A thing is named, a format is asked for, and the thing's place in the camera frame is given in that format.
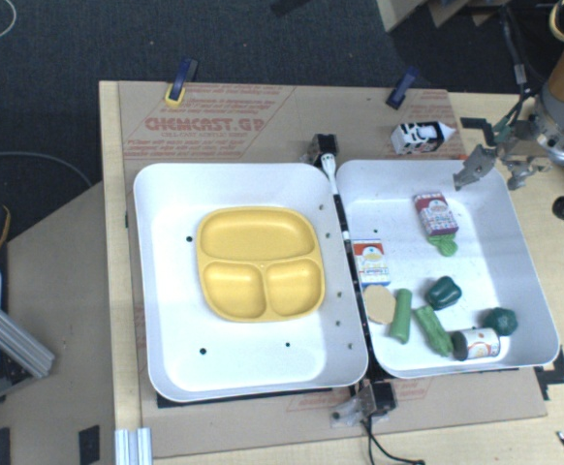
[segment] yellow plate compartment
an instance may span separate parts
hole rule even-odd
[[[216,210],[201,221],[196,245],[204,298],[225,319],[286,321],[323,302],[319,241],[310,222],[294,210]]]

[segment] gray carpet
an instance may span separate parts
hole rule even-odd
[[[0,39],[0,151],[35,151],[101,179],[98,82],[172,80],[182,56],[197,80],[394,86],[414,65],[415,85],[515,93],[498,19],[457,15],[436,29],[419,8],[390,34],[375,0],[309,0],[284,15],[282,0],[12,0],[17,21]],[[548,74],[561,45],[547,10],[516,0],[530,62]],[[0,1],[0,31],[10,21]],[[51,161],[0,158],[0,202],[13,212],[11,237],[86,185]]]

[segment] green toy vegetable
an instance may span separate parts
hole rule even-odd
[[[409,325],[411,324],[411,292],[398,290],[394,318],[390,325],[390,337],[395,337],[403,345],[409,341]]]
[[[447,306],[454,305],[461,296],[462,291],[452,277],[444,276],[438,279],[428,290],[424,299],[433,307],[433,310],[441,310]]]
[[[447,357],[453,352],[453,340],[442,327],[435,311],[430,305],[414,310],[420,326],[428,336],[430,347],[442,357]]]
[[[428,242],[436,246],[444,257],[451,257],[458,250],[458,245],[454,242],[456,234],[437,234],[429,236]]]
[[[508,308],[493,308],[483,321],[483,327],[491,327],[500,336],[510,336],[518,327],[517,315]]]

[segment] white tray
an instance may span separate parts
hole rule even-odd
[[[518,329],[501,337],[497,357],[458,361],[428,347],[413,319],[410,339],[401,345],[387,335],[388,326],[370,322],[377,360],[396,377],[414,378],[455,372],[508,369],[552,362],[559,351],[555,325],[506,184],[496,170],[477,184],[454,190],[457,161],[351,161],[337,174],[352,239],[382,240],[394,294],[413,293],[412,307],[442,276],[451,276],[463,291],[456,305],[437,312],[444,329],[480,326],[486,310],[501,306],[517,313]],[[444,194],[459,225],[453,257],[442,257],[426,241],[412,198]]]
[[[134,197],[148,372],[161,395],[191,402],[351,386],[364,375],[360,313],[322,172],[305,164],[155,164],[138,174]],[[197,227],[209,212],[247,205],[291,208],[314,227],[326,293],[312,314],[238,323],[207,306]]]

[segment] blue clamp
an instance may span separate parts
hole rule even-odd
[[[186,82],[189,82],[194,78],[197,69],[198,61],[189,57],[184,57],[181,60],[174,83],[168,87],[166,97],[164,98],[168,107],[176,109],[179,105],[181,105],[183,97],[185,96],[185,88],[183,86]]]
[[[419,73],[420,71],[417,68],[409,66],[405,76],[400,79],[400,81],[396,84],[395,89],[392,90],[392,93],[390,93],[390,96],[386,100],[386,104],[393,109],[398,110],[405,100],[405,92],[416,80]]]

